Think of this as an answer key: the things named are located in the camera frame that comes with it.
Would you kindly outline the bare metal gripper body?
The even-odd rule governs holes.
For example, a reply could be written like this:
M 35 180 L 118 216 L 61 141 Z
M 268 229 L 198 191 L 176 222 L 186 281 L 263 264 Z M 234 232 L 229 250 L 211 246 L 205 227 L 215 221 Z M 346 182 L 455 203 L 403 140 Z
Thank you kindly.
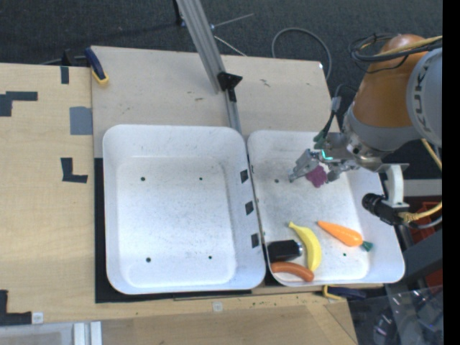
M 382 166 L 381 154 L 374 153 L 359 140 L 354 133 L 329 132 L 316 136 L 316 151 L 318 159 L 328 165 L 330 170 L 346 171 L 359 167 L 377 172 Z

